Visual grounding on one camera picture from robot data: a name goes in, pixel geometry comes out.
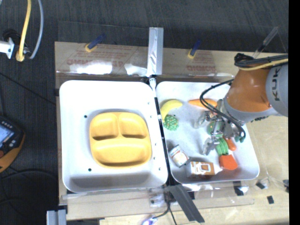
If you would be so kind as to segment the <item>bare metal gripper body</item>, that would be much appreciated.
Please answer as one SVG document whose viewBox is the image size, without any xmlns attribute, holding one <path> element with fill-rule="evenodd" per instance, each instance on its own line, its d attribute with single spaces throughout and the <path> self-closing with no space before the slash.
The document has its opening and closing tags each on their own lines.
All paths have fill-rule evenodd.
<svg viewBox="0 0 300 225">
<path fill-rule="evenodd" d="M 222 135 L 225 138 L 238 138 L 240 136 L 239 128 L 227 113 L 222 99 L 217 101 L 217 107 L 213 112 L 210 135 L 215 137 Z"/>
</svg>

